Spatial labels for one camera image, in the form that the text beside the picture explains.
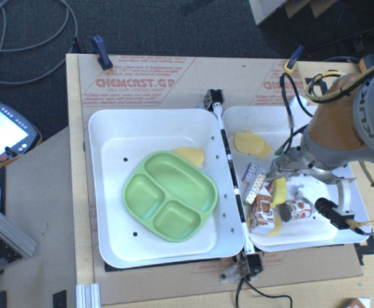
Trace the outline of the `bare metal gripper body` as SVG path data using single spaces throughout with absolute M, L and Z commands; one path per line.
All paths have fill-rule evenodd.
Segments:
M 316 167 L 316 157 L 310 152 L 306 146 L 291 147 L 284 152 L 283 148 L 275 152 L 275 162 L 278 166 L 279 176 L 285 171 L 296 171 L 300 175 L 318 175 L 320 169 Z

